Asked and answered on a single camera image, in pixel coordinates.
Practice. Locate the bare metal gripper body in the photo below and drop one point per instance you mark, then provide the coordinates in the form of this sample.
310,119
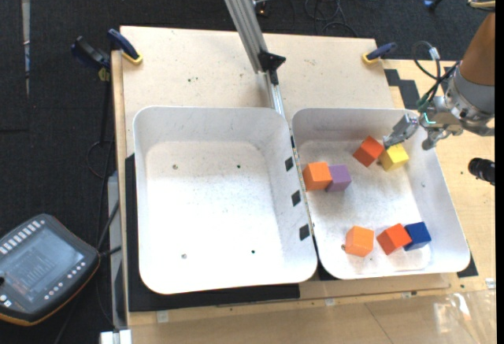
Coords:
468,123

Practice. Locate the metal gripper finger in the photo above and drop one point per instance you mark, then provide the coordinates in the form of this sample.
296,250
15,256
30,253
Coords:
431,139
402,129

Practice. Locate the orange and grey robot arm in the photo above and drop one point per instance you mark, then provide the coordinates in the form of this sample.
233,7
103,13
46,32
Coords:
478,59

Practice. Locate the yellow cube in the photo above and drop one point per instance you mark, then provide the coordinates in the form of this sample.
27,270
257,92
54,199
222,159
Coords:
395,158

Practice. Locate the dark orange cube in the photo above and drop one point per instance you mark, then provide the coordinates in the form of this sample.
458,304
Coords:
392,239
367,151

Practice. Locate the white plastic tray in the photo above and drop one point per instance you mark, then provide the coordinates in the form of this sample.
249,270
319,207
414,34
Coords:
378,204
212,208

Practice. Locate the purple cube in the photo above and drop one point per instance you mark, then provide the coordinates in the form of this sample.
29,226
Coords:
339,178

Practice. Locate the blue cube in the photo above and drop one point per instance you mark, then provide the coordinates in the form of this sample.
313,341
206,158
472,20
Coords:
419,235

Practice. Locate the pale wood board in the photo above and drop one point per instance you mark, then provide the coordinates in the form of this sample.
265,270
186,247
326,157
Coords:
197,71

